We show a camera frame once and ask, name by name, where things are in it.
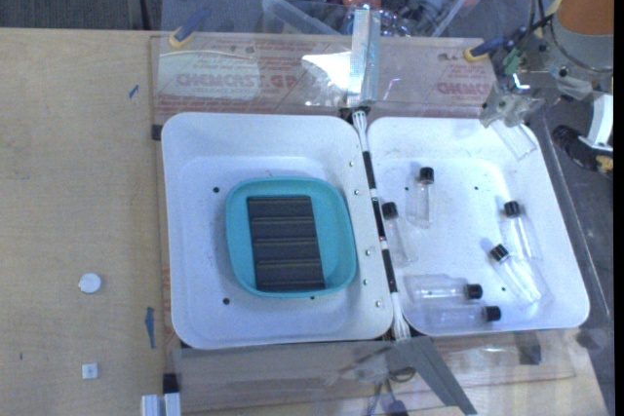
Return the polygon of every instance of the vial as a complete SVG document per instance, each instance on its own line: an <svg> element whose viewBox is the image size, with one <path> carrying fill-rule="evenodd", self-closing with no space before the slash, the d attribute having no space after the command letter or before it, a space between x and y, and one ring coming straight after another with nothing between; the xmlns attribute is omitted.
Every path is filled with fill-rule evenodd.
<svg viewBox="0 0 624 416"><path fill-rule="evenodd" d="M503 245L489 251L493 266L505 285L512 291L521 308L545 301L550 295L539 269L530 261L517 258Z"/></svg>
<svg viewBox="0 0 624 416"><path fill-rule="evenodd" d="M383 213L383 227L393 263L399 267L405 267L415 262L417 257L414 251L406 245L409 228L399 216L396 204L392 202L384 203L381 206L381 212Z"/></svg>
<svg viewBox="0 0 624 416"><path fill-rule="evenodd" d="M518 202L507 202L504 210L505 215L500 219L500 234L505 248L519 259L540 258L535 231Z"/></svg>
<svg viewBox="0 0 624 416"><path fill-rule="evenodd" d="M420 176L414 179L413 188L409 190L408 222L422 229L431 226L433 183L433 169L431 167L423 167L420 169Z"/></svg>
<svg viewBox="0 0 624 416"><path fill-rule="evenodd" d="M466 279L452 278L446 274L406 276L404 281L411 301L424 306L469 303L484 294L480 284L470 284Z"/></svg>
<svg viewBox="0 0 624 416"><path fill-rule="evenodd" d="M475 303L431 309L423 319L430 328L444 331L458 328L483 328L491 322L500 321L501 317L499 307Z"/></svg>

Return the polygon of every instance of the white circle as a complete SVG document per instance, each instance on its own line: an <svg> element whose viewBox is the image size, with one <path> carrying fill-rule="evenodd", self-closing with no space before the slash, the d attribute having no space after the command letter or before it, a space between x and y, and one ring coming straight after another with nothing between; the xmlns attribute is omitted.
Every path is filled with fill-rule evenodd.
<svg viewBox="0 0 624 416"><path fill-rule="evenodd" d="M80 278L78 286L85 293L95 293L101 287L101 278L97 274L89 272Z"/></svg>

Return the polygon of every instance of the white square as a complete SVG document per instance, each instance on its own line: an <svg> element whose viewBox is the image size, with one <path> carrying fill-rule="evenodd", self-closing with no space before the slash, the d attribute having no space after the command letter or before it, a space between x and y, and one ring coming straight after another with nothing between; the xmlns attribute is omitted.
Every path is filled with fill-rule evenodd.
<svg viewBox="0 0 624 416"><path fill-rule="evenodd" d="M99 377L98 363L82 364L82 379L93 380Z"/></svg>

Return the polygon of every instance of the turquoise tray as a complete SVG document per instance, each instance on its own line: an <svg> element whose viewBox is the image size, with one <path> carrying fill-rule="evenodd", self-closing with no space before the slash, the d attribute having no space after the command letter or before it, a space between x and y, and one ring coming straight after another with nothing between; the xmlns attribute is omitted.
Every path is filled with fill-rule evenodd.
<svg viewBox="0 0 624 416"><path fill-rule="evenodd" d="M309 196L316 225L326 287L314 291L260 291L255 285L254 254L247 210L252 196ZM267 297L309 297L332 293L354 278L357 257L347 206L328 182L313 177L276 176L245 180L225 202L225 237L234 275L243 288Z"/></svg>

